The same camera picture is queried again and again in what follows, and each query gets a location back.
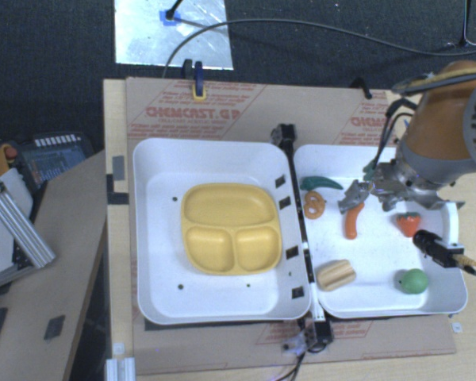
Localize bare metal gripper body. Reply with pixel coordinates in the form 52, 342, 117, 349
369, 161, 466, 213

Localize red strawberry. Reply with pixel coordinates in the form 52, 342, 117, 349
395, 211, 422, 239

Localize orange sausage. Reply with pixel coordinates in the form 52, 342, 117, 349
344, 202, 367, 241

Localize green chili pepper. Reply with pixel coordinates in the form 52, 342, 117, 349
299, 175, 344, 192

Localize orange pretzel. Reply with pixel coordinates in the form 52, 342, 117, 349
302, 189, 327, 221

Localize white plastic tray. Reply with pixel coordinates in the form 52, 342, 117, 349
132, 137, 313, 326
292, 144, 470, 320

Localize thin black and white rod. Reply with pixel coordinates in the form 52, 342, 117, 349
284, 140, 321, 321

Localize green pear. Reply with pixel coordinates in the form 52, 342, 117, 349
393, 267, 430, 295

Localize tan bread roll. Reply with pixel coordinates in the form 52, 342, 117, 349
315, 258, 358, 293

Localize yellow divided plate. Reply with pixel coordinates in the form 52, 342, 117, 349
180, 182, 284, 276

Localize brown cardboard board red print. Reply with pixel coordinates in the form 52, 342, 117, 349
125, 76, 458, 375

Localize black cylinder on white bracket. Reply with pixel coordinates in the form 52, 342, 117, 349
412, 201, 466, 269

